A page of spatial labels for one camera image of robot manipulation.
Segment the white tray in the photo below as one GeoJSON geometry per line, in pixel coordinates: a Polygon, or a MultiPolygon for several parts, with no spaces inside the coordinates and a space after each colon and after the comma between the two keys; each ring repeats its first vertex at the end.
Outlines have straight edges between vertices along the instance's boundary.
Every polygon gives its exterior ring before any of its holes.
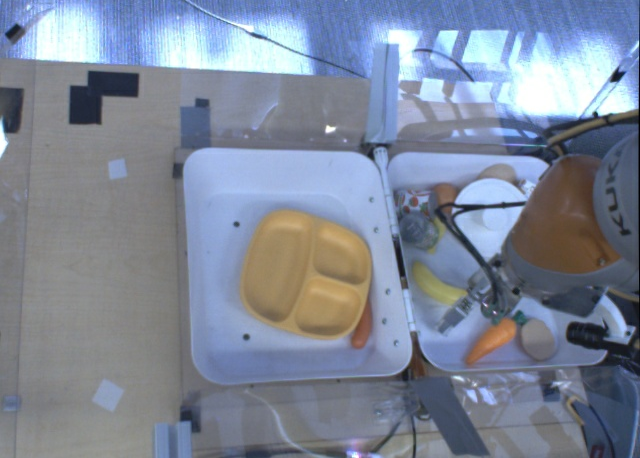
{"type": "MultiPolygon", "coordinates": [[[[440,182],[456,184],[459,188],[474,181],[486,167],[496,163],[508,163],[516,170],[519,179],[534,183],[547,168],[547,164],[534,158],[512,156],[454,155],[429,153],[404,153],[389,163],[388,176],[391,188],[423,189],[440,182]]],[[[435,330],[436,323],[447,307],[433,301],[415,285],[411,274],[414,260],[423,261],[438,277],[459,287],[466,287],[467,278],[478,269],[471,255],[451,234],[445,234],[435,254],[428,254],[412,246],[403,246],[402,254],[411,290],[414,316],[419,341],[425,357],[436,367],[449,372],[525,370],[597,364],[604,359],[603,350],[589,350],[567,342],[566,328],[572,321],[601,324],[595,313],[589,318],[579,318],[558,311],[548,310],[532,299],[524,298],[518,305],[527,316],[544,321],[558,338],[558,352],[545,362],[530,358],[520,348],[517,339],[491,355],[468,367],[464,358],[477,336],[490,325],[476,307],[473,312],[446,337],[435,330]]]]}
{"type": "MultiPolygon", "coordinates": [[[[439,182],[462,187],[499,162],[508,162],[519,178],[533,182],[546,168],[542,161],[524,157],[404,153],[392,159],[388,177],[394,190],[439,182]]],[[[391,376],[408,365],[409,323],[380,172],[371,160],[349,152],[202,149],[185,164],[184,191],[192,356],[204,378],[219,384],[362,378],[391,376]],[[353,349],[349,336],[315,340],[273,328],[242,305],[239,279],[251,237],[265,215],[283,208],[333,220],[368,244],[373,259],[373,330],[364,349],[353,349]]],[[[440,335],[435,325],[446,307],[414,286],[410,266],[419,258],[443,280],[462,287],[476,263],[451,235],[445,235],[435,255],[406,246],[403,257],[420,346],[440,369],[458,373],[555,368],[591,365],[605,356],[604,351],[565,339],[569,322],[600,323],[598,316],[573,317],[525,299],[519,308],[555,331],[556,355],[536,362],[513,342],[469,368],[464,357],[488,321],[475,310],[448,336],[440,335]]]]}
{"type": "Polygon", "coordinates": [[[184,191],[192,356],[202,376],[246,384],[391,376],[406,367],[411,340],[373,162],[347,152],[202,149],[185,163],[184,191]],[[349,336],[322,341],[273,328],[242,305],[249,241],[266,214],[283,208],[333,220],[368,244],[374,324],[364,349],[353,349],[349,336]]]}

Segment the cable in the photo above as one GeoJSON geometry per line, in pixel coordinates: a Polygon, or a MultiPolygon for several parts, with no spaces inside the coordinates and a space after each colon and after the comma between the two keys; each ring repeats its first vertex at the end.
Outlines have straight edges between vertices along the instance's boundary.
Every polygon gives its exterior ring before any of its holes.
{"type": "Polygon", "coordinates": [[[478,211],[480,209],[507,209],[510,207],[520,207],[523,205],[525,205],[525,202],[501,202],[499,204],[456,204],[450,202],[438,206],[435,210],[436,216],[445,225],[445,227],[447,227],[447,230],[451,232],[451,234],[462,244],[462,246],[467,249],[467,251],[472,255],[472,257],[476,260],[476,262],[484,272],[485,276],[489,280],[489,284],[491,285],[492,301],[496,304],[499,302],[500,298],[500,280],[493,271],[493,268],[491,268],[484,257],[482,257],[482,254],[478,252],[478,249],[473,245],[473,243],[469,240],[465,233],[462,232],[460,227],[458,227],[455,219],[458,215],[467,213],[469,211],[478,211]],[[459,209],[459,211],[456,211],[454,214],[452,214],[449,219],[442,211],[447,207],[459,209]]]}
{"type": "Polygon", "coordinates": [[[596,420],[600,424],[600,427],[602,428],[602,432],[604,433],[605,437],[607,437],[607,441],[609,443],[609,450],[611,451],[611,458],[616,458],[616,448],[613,445],[613,439],[611,438],[611,435],[609,434],[609,431],[607,430],[607,426],[604,424],[604,422],[602,421],[602,418],[600,417],[600,414],[598,412],[596,412],[595,408],[593,408],[589,404],[587,404],[587,408],[589,408],[591,410],[591,413],[593,413],[593,415],[595,416],[596,420]]]}
{"type": "Polygon", "coordinates": [[[557,157],[565,156],[567,154],[567,148],[564,146],[564,143],[559,143],[550,147],[549,150],[553,151],[557,157]]]}
{"type": "Polygon", "coordinates": [[[445,53],[441,53],[440,51],[437,51],[435,49],[429,49],[427,47],[419,47],[419,48],[414,49],[413,51],[411,51],[411,53],[430,53],[430,54],[435,54],[437,56],[441,56],[442,58],[446,58],[451,63],[453,63],[456,67],[458,67],[458,69],[460,69],[460,71],[465,76],[467,76],[467,78],[469,78],[470,81],[472,81],[474,83],[476,82],[476,80],[473,79],[473,76],[471,74],[469,74],[469,71],[467,69],[465,69],[464,66],[461,63],[459,63],[457,60],[454,60],[453,58],[451,58],[451,56],[449,56],[449,55],[447,55],[445,53]]]}
{"type": "Polygon", "coordinates": [[[418,434],[416,433],[416,421],[414,420],[412,414],[409,414],[409,418],[411,419],[411,434],[413,435],[413,447],[411,456],[412,458],[416,458],[416,453],[418,451],[418,434]]]}
{"type": "Polygon", "coordinates": [[[391,440],[393,438],[393,436],[396,434],[396,432],[398,431],[398,428],[400,427],[400,424],[402,423],[402,420],[399,420],[397,423],[395,423],[393,425],[393,427],[391,428],[391,431],[389,431],[389,433],[387,434],[386,437],[384,437],[380,442],[378,442],[372,449],[371,449],[371,453],[375,454],[378,451],[380,451],[380,449],[382,449],[385,444],[387,442],[389,442],[389,440],[391,440]]]}
{"type": "Polygon", "coordinates": [[[598,129],[604,126],[611,126],[615,124],[621,124],[624,122],[637,122],[638,110],[626,111],[624,113],[612,113],[602,117],[593,117],[584,121],[577,121],[575,125],[569,127],[566,131],[563,131],[555,136],[552,136],[547,140],[548,147],[553,147],[562,142],[565,142],[571,138],[575,138],[581,134],[584,134],[593,129],[598,129]]]}
{"type": "Polygon", "coordinates": [[[298,56],[302,56],[304,58],[308,58],[308,59],[314,60],[316,62],[324,63],[325,65],[329,65],[329,66],[334,67],[336,69],[343,70],[344,72],[348,72],[349,74],[352,74],[352,75],[354,75],[356,77],[366,79],[366,76],[364,76],[363,74],[360,74],[359,72],[351,70],[351,69],[349,69],[347,67],[343,67],[342,65],[338,65],[337,63],[334,63],[332,61],[325,60],[324,58],[320,58],[318,56],[313,56],[313,55],[304,53],[302,51],[299,51],[297,49],[293,49],[292,47],[289,47],[289,46],[287,46],[287,45],[285,45],[285,44],[283,44],[281,42],[278,42],[277,40],[269,38],[266,35],[262,35],[261,33],[256,33],[254,31],[253,26],[251,26],[251,25],[240,24],[240,23],[231,21],[230,19],[226,19],[226,18],[222,17],[221,15],[214,14],[213,12],[211,12],[211,11],[207,10],[206,8],[200,6],[198,3],[196,3],[193,0],[180,0],[180,1],[182,1],[183,3],[186,3],[190,7],[194,8],[195,10],[197,10],[198,12],[201,12],[201,13],[211,17],[212,19],[215,19],[216,21],[220,21],[221,23],[226,24],[228,26],[231,26],[232,28],[236,28],[236,29],[244,31],[245,33],[247,33],[248,35],[250,35],[253,38],[256,38],[258,40],[264,40],[265,42],[273,44],[276,47],[280,47],[280,48],[284,49],[285,51],[289,51],[290,53],[297,54],[298,56]]]}
{"type": "Polygon", "coordinates": [[[289,438],[289,435],[287,433],[287,431],[284,428],[284,424],[282,424],[282,419],[280,418],[280,414],[278,413],[278,411],[273,408],[273,406],[271,406],[271,403],[269,403],[266,399],[264,399],[262,396],[259,396],[258,394],[255,394],[254,392],[251,392],[251,390],[249,389],[245,389],[244,391],[245,394],[247,394],[248,396],[251,396],[254,399],[257,399],[259,401],[261,401],[273,414],[274,420],[276,422],[276,425],[278,426],[278,431],[280,432],[280,435],[291,445],[295,448],[294,453],[302,453],[305,454],[307,456],[313,456],[314,458],[340,458],[342,455],[337,455],[337,454],[330,454],[330,453],[316,453],[315,451],[312,451],[311,449],[307,449],[303,446],[301,446],[300,444],[297,444],[296,442],[294,442],[293,440],[291,440],[289,438]]]}
{"type": "Polygon", "coordinates": [[[618,298],[622,298],[623,300],[627,300],[633,303],[639,303],[640,302],[640,294],[636,293],[625,293],[624,291],[618,291],[617,289],[613,289],[613,288],[609,288],[608,292],[610,292],[611,294],[617,296],[618,298]]]}

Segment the white plate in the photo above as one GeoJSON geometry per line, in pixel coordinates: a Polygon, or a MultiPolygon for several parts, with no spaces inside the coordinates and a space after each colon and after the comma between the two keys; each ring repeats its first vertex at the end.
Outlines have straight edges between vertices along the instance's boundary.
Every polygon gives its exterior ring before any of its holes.
{"type": "MultiPolygon", "coordinates": [[[[524,202],[524,194],[513,184],[500,179],[480,179],[468,184],[458,194],[456,204],[499,204],[524,202]]],[[[485,259],[500,252],[502,243],[518,220],[522,207],[484,209],[462,213],[456,224],[485,259]]]]}

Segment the wooden table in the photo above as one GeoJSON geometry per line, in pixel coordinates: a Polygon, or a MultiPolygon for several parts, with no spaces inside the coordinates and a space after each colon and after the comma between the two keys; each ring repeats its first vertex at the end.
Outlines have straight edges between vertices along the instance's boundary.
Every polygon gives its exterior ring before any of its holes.
{"type": "MultiPolygon", "coordinates": [[[[208,99],[219,143],[355,149],[367,81],[4,60],[0,86],[25,90],[22,128],[8,135],[0,161],[0,183],[17,197],[12,230],[0,222],[0,387],[22,400],[17,417],[0,414],[2,456],[149,457],[153,425],[175,423],[184,403],[201,408],[198,456],[287,438],[313,446],[386,433],[388,414],[374,408],[388,399],[389,380],[208,384],[190,361],[178,289],[172,173],[180,108],[208,99]],[[70,86],[86,86],[89,71],[138,73],[139,94],[103,97],[101,125],[71,125],[70,86]],[[120,160],[126,176],[111,178],[109,164],[120,160]],[[113,411],[93,402],[103,380],[123,389],[113,411]]],[[[400,110],[401,126],[495,118],[486,105],[453,111],[409,100],[400,110]]],[[[472,414],[490,448],[516,456],[526,438],[550,455],[582,456],[580,429],[563,407],[526,389],[531,399],[493,418],[472,414]]],[[[432,423],[419,431],[429,434],[424,453],[447,455],[432,423]]]]}

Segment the black tape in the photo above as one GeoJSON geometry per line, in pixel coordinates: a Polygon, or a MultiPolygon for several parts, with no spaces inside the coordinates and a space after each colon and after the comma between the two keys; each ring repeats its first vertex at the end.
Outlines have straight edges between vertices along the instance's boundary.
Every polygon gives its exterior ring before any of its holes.
{"type": "Polygon", "coordinates": [[[16,23],[5,31],[4,36],[7,37],[12,44],[15,44],[18,40],[24,37],[26,33],[27,31],[16,23]]]}
{"type": "Polygon", "coordinates": [[[613,74],[611,74],[611,77],[609,78],[609,83],[617,83],[618,81],[620,81],[624,75],[627,72],[624,70],[620,70],[620,68],[617,68],[616,70],[613,71],[613,74]]]}
{"type": "Polygon", "coordinates": [[[17,133],[22,123],[22,88],[0,88],[0,116],[5,133],[17,133]]]}
{"type": "Polygon", "coordinates": [[[91,96],[138,97],[138,74],[126,72],[89,71],[89,90],[91,96]]]}
{"type": "Polygon", "coordinates": [[[86,86],[70,87],[69,124],[102,124],[102,98],[86,86]]]}
{"type": "Polygon", "coordinates": [[[174,179],[182,179],[183,170],[184,170],[184,165],[182,163],[174,163],[172,177],[174,179]]]}
{"type": "Polygon", "coordinates": [[[180,421],[188,421],[191,423],[191,433],[200,433],[200,407],[199,406],[181,406],[180,421]]]}
{"type": "Polygon", "coordinates": [[[560,389],[557,386],[558,377],[555,371],[542,370],[538,373],[542,400],[545,403],[557,403],[560,401],[560,389]]]}

